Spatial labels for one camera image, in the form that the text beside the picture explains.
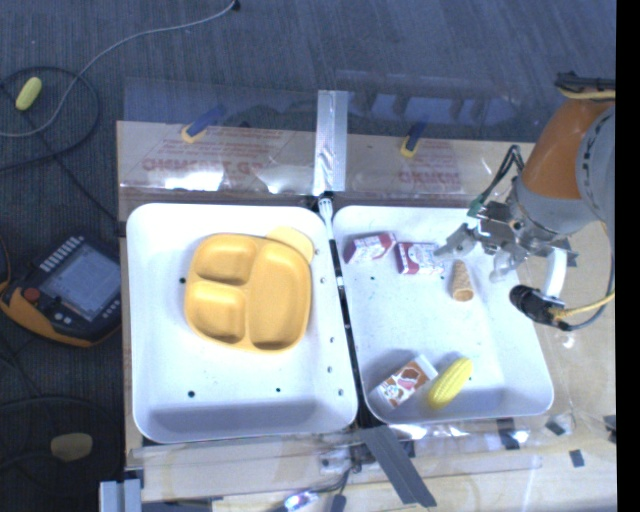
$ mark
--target device screen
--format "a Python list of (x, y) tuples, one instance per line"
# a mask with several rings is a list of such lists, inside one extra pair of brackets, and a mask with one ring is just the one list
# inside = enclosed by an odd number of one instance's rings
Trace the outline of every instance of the device screen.
[(40, 290), (91, 322), (120, 291), (120, 267), (83, 244)]

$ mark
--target yellow cable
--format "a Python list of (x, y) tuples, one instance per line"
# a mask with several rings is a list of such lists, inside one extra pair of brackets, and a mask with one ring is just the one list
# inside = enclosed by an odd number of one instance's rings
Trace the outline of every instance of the yellow cable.
[(558, 90), (562, 94), (564, 94), (567, 98), (576, 99), (576, 100), (615, 100), (616, 99), (615, 90), (575, 92), (575, 91), (570, 91), (569, 89), (565, 89), (563, 87), (558, 87)]
[(549, 313), (551, 313), (555, 320), (562, 320), (563, 318), (568, 318), (572, 315), (577, 315), (578, 313), (584, 313), (586, 311), (590, 311), (595, 308), (599, 308), (600, 306), (604, 306), (608, 302), (612, 301), (616, 296), (616, 291), (613, 290), (611, 293), (605, 295), (602, 299), (588, 304), (586, 306), (581, 306), (579, 308), (572, 309), (561, 309), (561, 308), (549, 308)]

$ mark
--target divided yellow plate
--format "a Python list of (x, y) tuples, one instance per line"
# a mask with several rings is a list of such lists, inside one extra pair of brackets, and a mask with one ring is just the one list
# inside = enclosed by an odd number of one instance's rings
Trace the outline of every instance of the divided yellow plate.
[(311, 307), (313, 244), (280, 227), (266, 237), (220, 233), (196, 249), (184, 310), (206, 340), (254, 352), (294, 347)]

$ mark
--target wooden surface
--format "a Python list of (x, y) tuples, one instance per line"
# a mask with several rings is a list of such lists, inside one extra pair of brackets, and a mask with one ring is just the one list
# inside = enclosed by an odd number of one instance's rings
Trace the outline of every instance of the wooden surface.
[[(119, 123), (119, 169), (126, 172), (144, 144), (153, 145), (163, 125)], [(461, 179), (461, 190), (451, 199), (468, 198), (488, 184), (509, 144), (449, 141)], [(379, 162), (397, 162), (397, 140), (372, 137), (370, 146)], [(526, 158), (531, 145), (523, 144)], [(199, 194), (182, 194), (180, 200)], [(176, 200), (170, 192), (156, 194), (121, 188), (120, 220), (148, 201)], [(580, 253), (570, 268), (563, 298), (567, 307), (600, 298), (609, 269), (606, 235), (597, 223), (571, 237)], [(131, 414), (131, 345), (128, 331), (126, 240), (123, 261), (124, 375), (127, 465), (144, 471), (143, 500), (180, 501), (224, 496), (213, 501), (217, 511), (266, 511), (296, 490), (323, 487), (340, 472), (323, 468), (321, 459), (336, 446), (357, 442), (357, 436), (271, 438), (216, 441), (172, 446), (143, 446)], [(520, 279), (541, 286), (543, 261), (529, 260), (519, 269)], [(472, 425), (467, 436), (431, 437), (416, 441), (414, 465), (443, 511), (615, 510), (617, 508), (616, 445), (609, 439), (604, 416), (616, 414), (615, 303), (592, 326), (575, 332), (536, 326), (554, 382), (555, 401), (548, 415), (516, 421), (526, 439), (517, 450), (501, 445), (494, 425)], [(545, 423), (565, 427), (557, 435)], [(583, 465), (576, 465), (580, 459)], [(330, 495), (304, 510), (324, 511)], [(345, 489), (346, 510), (419, 510), (404, 505), (377, 464), (354, 473)]]

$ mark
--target white tray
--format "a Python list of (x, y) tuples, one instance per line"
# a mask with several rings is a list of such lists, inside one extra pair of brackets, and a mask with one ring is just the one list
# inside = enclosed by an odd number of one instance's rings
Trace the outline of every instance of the white tray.
[[(183, 313), (195, 248), (214, 233), (264, 236), (287, 225), (305, 233), (312, 306), (293, 349), (254, 354), (195, 334)], [(133, 417), (159, 443), (337, 432), (358, 400), (336, 278), (320, 218), (294, 207), (148, 204), (127, 222)]]
[[(466, 210), (348, 206), (334, 218), (340, 252), (354, 235), (391, 231), (399, 242), (442, 245)], [(491, 283), (493, 259), (478, 245), (464, 258), (475, 297), (456, 302), (444, 279), (398, 273), (395, 252), (380, 260), (347, 264), (342, 271), (365, 394), (396, 369), (424, 354), (442, 372), (457, 356), (471, 358), (474, 373), (453, 402), (428, 407), (426, 387), (390, 413), (374, 400), (370, 410), (390, 424), (529, 416), (544, 413), (553, 385), (532, 322), (509, 301), (515, 272)]]

